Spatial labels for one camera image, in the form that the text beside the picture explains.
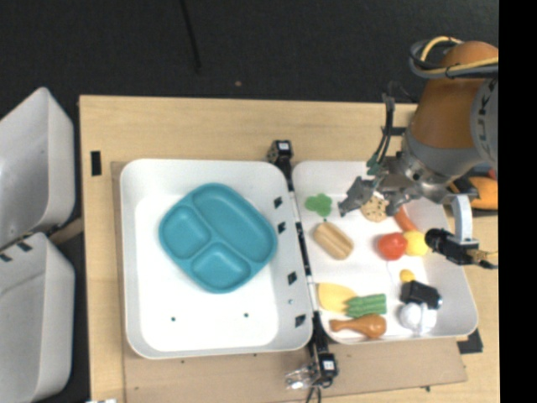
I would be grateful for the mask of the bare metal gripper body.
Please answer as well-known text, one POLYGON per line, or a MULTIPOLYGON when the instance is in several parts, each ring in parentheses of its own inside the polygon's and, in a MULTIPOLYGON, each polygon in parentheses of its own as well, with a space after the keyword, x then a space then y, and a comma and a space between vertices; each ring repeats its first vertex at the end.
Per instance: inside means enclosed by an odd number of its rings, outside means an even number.
POLYGON ((414 156, 389 156, 376 164, 376 191, 391 204, 424 197, 442 203, 450 195, 448 186, 461 175, 461 161, 433 158, 425 163, 414 156))

